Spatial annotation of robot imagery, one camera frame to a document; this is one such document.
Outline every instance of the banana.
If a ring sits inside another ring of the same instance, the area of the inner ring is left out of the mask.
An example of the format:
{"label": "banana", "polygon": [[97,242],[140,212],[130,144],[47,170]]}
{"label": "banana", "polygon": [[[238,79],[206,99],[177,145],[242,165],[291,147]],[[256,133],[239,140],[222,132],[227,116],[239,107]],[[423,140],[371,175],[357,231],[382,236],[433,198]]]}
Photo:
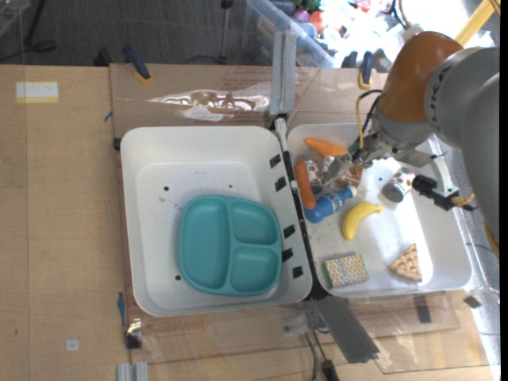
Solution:
{"label": "banana", "polygon": [[363,201],[348,210],[342,221],[342,233],[346,240],[352,240],[356,235],[358,224],[368,215],[383,210],[383,205],[375,205],[369,201]]}

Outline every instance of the pizza slice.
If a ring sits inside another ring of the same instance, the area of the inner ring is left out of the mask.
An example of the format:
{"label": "pizza slice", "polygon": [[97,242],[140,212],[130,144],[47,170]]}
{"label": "pizza slice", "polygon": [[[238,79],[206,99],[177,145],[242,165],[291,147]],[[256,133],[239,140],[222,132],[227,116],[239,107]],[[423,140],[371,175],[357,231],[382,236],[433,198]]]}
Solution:
{"label": "pizza slice", "polygon": [[416,244],[410,245],[400,256],[388,267],[398,276],[416,283],[421,282],[421,272],[418,266],[418,250]]}

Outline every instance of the carrot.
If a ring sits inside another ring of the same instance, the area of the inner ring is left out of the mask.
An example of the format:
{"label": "carrot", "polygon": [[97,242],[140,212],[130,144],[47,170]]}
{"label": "carrot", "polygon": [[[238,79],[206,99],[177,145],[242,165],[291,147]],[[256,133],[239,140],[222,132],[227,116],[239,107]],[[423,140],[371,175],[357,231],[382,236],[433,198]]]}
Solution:
{"label": "carrot", "polygon": [[346,148],[328,141],[306,138],[305,142],[309,147],[317,151],[322,156],[344,156],[348,153]]}
{"label": "carrot", "polygon": [[296,183],[300,189],[300,197],[306,209],[312,210],[316,207],[316,198],[310,187],[309,175],[307,173],[307,165],[304,160],[299,160],[294,165],[294,173],[296,174]]}

